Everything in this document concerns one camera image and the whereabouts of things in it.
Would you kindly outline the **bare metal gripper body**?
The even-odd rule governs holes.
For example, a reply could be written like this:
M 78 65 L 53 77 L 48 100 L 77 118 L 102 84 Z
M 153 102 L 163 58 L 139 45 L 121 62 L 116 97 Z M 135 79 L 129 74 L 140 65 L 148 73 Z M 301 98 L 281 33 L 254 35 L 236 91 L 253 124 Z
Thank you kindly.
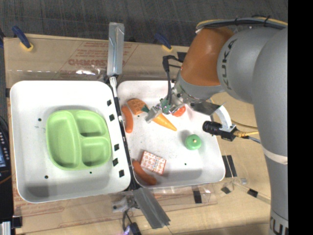
M 171 114 L 170 109 L 172 105 L 185 105 L 195 104 L 195 101 L 185 93 L 183 89 L 172 88 L 171 93 L 168 93 L 165 98 L 160 100 L 161 109 L 164 114 Z

